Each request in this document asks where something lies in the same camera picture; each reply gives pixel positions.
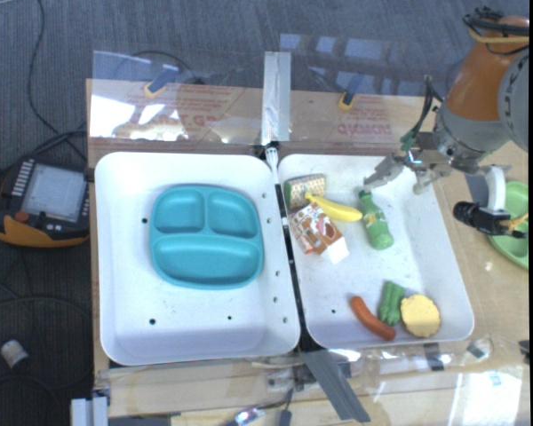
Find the white plastic tray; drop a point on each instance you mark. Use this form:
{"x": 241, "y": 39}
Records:
{"x": 408, "y": 264}
{"x": 182, "y": 326}

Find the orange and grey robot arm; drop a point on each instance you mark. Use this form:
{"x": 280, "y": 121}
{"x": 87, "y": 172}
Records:
{"x": 479, "y": 82}

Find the green bottle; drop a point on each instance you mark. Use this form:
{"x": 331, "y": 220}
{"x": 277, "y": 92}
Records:
{"x": 375, "y": 224}

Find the blue divided plate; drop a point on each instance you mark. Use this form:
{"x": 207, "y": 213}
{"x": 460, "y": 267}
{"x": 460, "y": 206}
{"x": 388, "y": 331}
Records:
{"x": 204, "y": 246}

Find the yellow banana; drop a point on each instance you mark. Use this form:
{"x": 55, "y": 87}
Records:
{"x": 337, "y": 210}

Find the yellow biscuit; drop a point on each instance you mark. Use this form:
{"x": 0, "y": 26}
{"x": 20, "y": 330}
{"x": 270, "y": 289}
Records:
{"x": 421, "y": 315}

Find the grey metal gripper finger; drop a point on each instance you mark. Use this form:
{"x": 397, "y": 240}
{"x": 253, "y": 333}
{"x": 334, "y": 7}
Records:
{"x": 384, "y": 173}
{"x": 424, "y": 180}

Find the small grey can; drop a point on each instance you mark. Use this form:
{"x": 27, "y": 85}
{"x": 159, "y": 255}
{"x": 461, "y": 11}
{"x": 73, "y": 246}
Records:
{"x": 14, "y": 353}

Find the black cylinder on white bracket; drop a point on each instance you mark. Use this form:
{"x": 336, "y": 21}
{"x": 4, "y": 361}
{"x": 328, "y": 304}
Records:
{"x": 479, "y": 216}

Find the green divided plate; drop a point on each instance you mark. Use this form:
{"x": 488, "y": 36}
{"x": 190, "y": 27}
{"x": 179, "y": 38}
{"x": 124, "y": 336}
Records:
{"x": 517, "y": 202}

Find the brown and white carton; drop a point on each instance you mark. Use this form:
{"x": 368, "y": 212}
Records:
{"x": 320, "y": 233}

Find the green toy vegetable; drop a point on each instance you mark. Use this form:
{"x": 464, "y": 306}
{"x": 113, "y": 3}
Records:
{"x": 391, "y": 304}

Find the green and yellow packet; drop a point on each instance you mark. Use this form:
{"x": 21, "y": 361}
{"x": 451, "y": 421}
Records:
{"x": 302, "y": 186}

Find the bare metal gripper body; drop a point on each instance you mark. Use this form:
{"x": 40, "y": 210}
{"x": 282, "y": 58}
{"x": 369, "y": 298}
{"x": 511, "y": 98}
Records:
{"x": 444, "y": 158}

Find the brown cardboard board red print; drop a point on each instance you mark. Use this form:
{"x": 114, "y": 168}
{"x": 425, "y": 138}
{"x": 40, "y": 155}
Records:
{"x": 479, "y": 291}

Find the orange sausage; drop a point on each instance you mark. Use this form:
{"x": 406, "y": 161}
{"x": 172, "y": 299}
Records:
{"x": 371, "y": 320}

